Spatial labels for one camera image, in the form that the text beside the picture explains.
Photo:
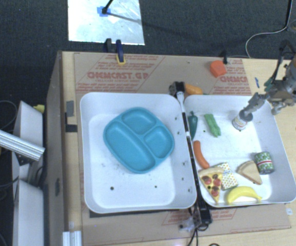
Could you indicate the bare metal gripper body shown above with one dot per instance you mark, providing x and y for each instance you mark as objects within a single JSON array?
[{"x": 283, "y": 94}]

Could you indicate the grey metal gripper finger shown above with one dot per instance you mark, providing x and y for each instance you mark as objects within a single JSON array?
[
  {"x": 256, "y": 102},
  {"x": 278, "y": 107}
]

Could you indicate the small white bottle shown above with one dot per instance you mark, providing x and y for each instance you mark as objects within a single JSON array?
[{"x": 238, "y": 124}]

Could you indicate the white plastic tray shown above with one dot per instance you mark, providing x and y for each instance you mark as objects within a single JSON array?
[
  {"x": 137, "y": 188},
  {"x": 240, "y": 147}
]

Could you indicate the light green bean pod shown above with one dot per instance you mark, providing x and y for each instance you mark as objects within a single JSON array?
[{"x": 212, "y": 125}]

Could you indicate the orange cube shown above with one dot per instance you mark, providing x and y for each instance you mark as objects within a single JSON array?
[{"x": 218, "y": 69}]

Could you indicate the green patterned can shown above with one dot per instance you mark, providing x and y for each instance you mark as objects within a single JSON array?
[{"x": 264, "y": 163}]

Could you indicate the dark green pepper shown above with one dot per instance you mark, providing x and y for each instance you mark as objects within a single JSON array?
[{"x": 192, "y": 124}]

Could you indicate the tan bread slice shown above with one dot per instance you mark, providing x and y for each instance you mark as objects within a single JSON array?
[{"x": 250, "y": 172}]

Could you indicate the thin black and white rod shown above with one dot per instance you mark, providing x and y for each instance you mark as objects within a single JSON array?
[{"x": 188, "y": 134}]

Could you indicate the orange sausage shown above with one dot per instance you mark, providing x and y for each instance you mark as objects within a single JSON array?
[{"x": 200, "y": 154}]

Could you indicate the pizza slice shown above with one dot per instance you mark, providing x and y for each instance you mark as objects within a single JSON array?
[{"x": 212, "y": 182}]

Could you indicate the yellow banana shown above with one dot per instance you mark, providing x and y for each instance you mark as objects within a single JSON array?
[{"x": 241, "y": 192}]

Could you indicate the brown cardboard board red print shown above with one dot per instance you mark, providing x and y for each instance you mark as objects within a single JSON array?
[{"x": 142, "y": 73}]

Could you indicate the blue divided plate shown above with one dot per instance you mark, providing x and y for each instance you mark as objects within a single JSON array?
[{"x": 135, "y": 142}]

